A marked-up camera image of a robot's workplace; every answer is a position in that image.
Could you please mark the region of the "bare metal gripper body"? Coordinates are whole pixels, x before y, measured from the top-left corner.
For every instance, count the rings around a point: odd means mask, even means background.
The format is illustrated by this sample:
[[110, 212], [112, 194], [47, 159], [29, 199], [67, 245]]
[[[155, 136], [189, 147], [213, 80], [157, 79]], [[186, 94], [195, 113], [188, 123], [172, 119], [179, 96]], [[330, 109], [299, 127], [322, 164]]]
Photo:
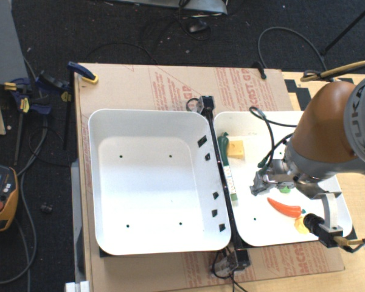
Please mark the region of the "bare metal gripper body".
[[282, 159], [273, 159], [269, 164], [262, 160], [257, 166], [259, 169], [255, 173], [254, 184], [272, 184], [277, 190], [295, 188], [294, 175]]

